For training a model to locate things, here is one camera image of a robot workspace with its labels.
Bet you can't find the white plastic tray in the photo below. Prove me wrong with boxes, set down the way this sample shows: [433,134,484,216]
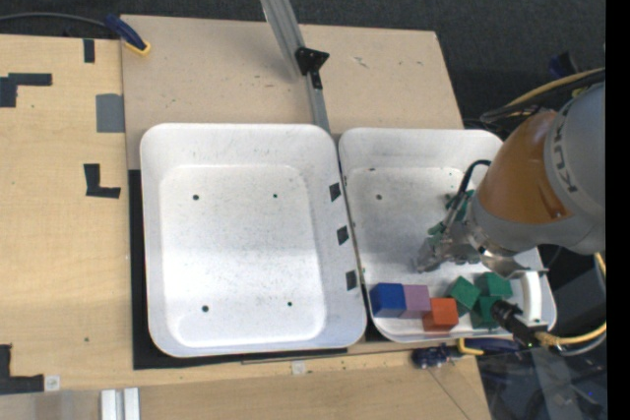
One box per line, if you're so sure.
[338,127,559,344]
[139,122,368,359]

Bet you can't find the orange cube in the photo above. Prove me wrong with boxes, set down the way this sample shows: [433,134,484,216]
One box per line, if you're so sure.
[421,297,461,332]

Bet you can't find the purple cube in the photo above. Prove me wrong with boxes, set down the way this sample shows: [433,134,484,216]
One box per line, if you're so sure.
[402,284,433,321]

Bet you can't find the black cylinder on white bracket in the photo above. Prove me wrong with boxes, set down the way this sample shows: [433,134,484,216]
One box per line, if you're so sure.
[490,268,550,347]

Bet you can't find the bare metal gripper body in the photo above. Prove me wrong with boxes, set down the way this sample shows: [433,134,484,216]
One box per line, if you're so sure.
[432,221,534,278]

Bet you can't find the pale wood board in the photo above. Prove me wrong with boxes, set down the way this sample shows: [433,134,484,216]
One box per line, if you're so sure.
[120,14,479,367]

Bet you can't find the green cube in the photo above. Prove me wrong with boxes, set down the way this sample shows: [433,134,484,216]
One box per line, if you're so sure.
[446,275,482,312]
[470,295,502,330]
[473,271,514,301]

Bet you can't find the blue cube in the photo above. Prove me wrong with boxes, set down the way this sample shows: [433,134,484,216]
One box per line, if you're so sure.
[369,282,408,319]

